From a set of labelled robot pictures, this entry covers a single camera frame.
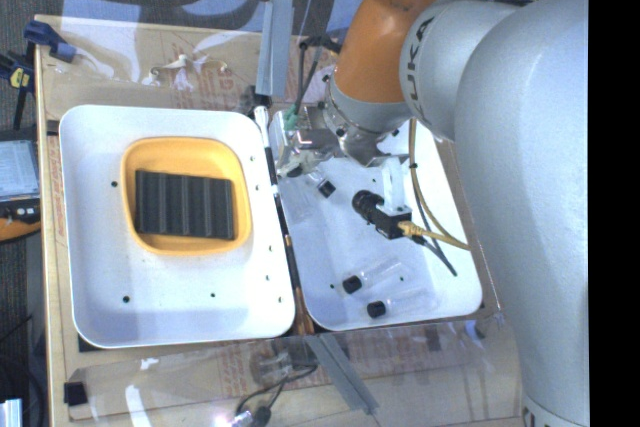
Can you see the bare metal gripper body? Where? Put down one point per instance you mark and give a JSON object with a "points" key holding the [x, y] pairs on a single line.
{"points": [[322, 135]]}

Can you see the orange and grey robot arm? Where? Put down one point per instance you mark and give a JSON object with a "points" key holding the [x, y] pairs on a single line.
{"points": [[520, 155]]}

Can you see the white plastic tray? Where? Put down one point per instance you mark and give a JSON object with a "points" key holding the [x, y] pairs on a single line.
{"points": [[350, 245], [100, 215]]}

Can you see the thin black and white rod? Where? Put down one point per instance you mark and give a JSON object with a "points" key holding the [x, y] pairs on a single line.
{"points": [[290, 255]]}

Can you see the orange bowl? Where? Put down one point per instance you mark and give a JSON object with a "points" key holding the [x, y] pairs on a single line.
{"points": [[186, 150]]}

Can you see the black ribbed rack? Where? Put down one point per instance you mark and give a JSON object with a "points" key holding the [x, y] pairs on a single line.
{"points": [[185, 205]]}

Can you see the brown cardboard board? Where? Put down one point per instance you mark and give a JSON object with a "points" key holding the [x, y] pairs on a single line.
{"points": [[52, 265]]}

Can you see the black cylinder on white bracket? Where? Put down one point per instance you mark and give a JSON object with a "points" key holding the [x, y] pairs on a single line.
{"points": [[392, 220]]}

